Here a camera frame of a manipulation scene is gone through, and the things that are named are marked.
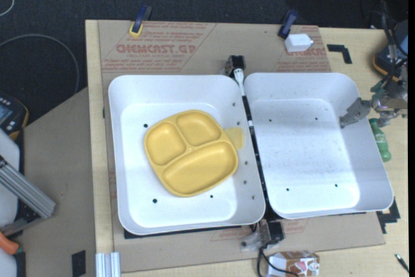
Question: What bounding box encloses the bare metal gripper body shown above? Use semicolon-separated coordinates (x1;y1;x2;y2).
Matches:
371;73;409;117

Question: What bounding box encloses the green plastic bottle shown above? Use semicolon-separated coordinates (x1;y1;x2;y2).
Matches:
368;118;392;163

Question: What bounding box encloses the white plastic tray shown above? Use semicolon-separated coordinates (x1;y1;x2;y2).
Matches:
243;72;395;220
108;74;267;235

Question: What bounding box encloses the small white box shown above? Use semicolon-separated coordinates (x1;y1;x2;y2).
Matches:
284;33;314;53

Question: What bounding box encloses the thin black and white rod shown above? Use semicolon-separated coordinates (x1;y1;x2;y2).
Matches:
233;67;270;222

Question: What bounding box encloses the black pen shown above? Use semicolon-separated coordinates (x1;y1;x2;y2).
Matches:
394;254;409;272

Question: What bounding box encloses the brown and white carton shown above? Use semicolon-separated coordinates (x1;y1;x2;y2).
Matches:
268;250;321;277

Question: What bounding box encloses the yellow divided plate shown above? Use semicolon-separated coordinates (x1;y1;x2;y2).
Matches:
143;109;240;198

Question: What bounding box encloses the brown cardboard board red print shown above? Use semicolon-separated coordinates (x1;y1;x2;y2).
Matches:
97;19;386;273

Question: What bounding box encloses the black block with thin wires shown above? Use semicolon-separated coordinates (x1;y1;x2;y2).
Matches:
223;54;246;75
257;219;285;244

